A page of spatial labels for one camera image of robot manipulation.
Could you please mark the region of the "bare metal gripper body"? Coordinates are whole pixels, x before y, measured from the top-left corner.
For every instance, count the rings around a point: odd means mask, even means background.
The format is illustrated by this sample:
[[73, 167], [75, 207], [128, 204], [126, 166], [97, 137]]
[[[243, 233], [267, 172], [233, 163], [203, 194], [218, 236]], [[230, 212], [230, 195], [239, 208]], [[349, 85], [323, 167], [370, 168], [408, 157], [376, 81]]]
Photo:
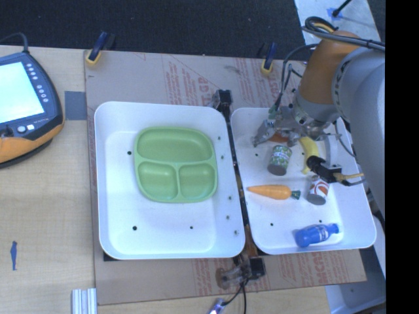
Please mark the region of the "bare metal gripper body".
[[329, 126], [329, 122], [318, 121], [296, 106], [281, 106], [275, 115], [274, 127], [289, 139], [319, 139]]

